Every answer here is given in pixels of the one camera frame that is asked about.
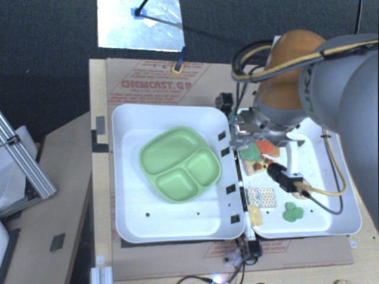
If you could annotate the white plastic tray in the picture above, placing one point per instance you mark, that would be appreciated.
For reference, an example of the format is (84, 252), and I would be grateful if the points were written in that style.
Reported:
(319, 170)
(133, 188)

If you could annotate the thin black and white rod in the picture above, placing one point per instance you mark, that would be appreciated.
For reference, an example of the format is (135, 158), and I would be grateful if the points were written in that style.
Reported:
(243, 198)

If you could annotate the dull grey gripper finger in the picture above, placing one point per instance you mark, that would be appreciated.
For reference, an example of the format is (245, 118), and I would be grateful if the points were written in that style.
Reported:
(245, 144)
(236, 135)

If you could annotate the green toy broccoli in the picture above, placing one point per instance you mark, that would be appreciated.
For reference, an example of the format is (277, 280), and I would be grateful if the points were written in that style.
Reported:
(292, 212)

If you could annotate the orange toy carrot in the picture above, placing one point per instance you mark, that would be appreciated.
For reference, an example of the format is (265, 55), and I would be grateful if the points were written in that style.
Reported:
(268, 148)

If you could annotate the yellow toy cheese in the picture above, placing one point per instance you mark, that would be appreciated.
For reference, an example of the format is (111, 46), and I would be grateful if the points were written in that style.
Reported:
(256, 216)

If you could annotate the green toy lettuce leaf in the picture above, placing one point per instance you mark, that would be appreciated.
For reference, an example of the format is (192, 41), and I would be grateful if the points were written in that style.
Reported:
(250, 153)

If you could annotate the tan toy biscuit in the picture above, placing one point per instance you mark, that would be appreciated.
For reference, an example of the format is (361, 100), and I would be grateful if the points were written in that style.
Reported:
(297, 195)

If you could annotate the green divided plate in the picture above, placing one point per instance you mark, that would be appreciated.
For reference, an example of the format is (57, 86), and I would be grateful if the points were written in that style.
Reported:
(177, 161)

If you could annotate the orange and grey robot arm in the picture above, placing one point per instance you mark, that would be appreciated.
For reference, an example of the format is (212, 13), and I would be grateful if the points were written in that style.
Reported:
(340, 99)

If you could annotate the brown cardboard board red print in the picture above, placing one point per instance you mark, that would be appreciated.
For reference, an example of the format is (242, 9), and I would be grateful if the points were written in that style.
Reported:
(165, 78)

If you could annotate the black cylinder on white bracket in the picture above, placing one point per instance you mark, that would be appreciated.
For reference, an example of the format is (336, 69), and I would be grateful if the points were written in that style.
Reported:
(285, 177)

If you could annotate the toy pizza slice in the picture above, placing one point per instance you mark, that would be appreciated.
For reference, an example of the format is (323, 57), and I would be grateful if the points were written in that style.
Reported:
(254, 168)

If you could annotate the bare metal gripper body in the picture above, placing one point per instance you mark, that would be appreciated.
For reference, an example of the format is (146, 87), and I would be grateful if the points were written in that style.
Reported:
(257, 126)

